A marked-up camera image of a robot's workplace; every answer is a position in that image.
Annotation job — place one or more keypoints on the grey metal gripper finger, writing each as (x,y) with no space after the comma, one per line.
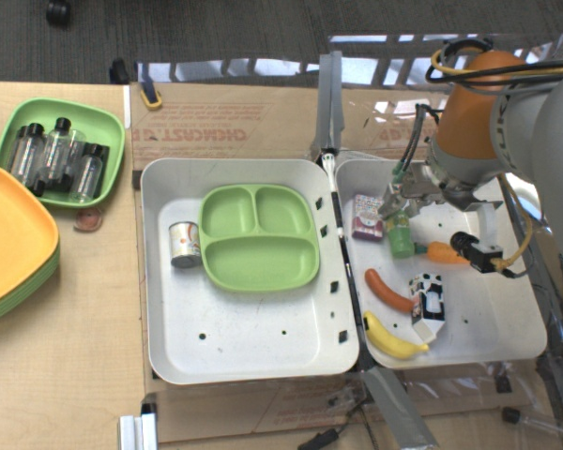
(390,202)
(412,206)

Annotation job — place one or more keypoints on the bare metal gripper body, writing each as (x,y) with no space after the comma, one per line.
(431,190)

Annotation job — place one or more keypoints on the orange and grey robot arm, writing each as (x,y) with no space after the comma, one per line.
(469,115)

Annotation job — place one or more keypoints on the pink and purple carton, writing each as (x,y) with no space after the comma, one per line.
(367,218)

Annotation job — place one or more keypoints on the green bottle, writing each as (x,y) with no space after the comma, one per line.
(401,242)

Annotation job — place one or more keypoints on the orange carrot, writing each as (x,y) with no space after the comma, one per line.
(443,252)

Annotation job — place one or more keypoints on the red sausage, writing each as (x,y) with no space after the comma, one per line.
(387,292)

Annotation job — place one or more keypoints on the black and white milk carton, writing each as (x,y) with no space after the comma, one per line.
(429,305)

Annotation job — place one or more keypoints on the white plastic tray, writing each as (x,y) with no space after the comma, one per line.
(244,331)
(488,317)

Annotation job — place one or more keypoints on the yellow banana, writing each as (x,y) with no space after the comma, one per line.
(389,341)

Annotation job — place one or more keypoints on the green divided plate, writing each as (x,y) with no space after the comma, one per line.
(258,263)

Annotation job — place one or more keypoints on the brown cardboard board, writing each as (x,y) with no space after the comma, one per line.
(225,129)

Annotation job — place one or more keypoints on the white small can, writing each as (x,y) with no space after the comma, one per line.
(184,244)

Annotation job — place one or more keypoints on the clear plastic bottle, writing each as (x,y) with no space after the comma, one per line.
(56,150)
(27,155)
(86,176)
(535,422)

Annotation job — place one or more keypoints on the green square plate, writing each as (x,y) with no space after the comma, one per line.
(105,129)

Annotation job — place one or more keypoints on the yellow plate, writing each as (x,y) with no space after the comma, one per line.
(14,237)

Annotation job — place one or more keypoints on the black cylinder on white bracket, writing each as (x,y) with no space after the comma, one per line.
(478,251)

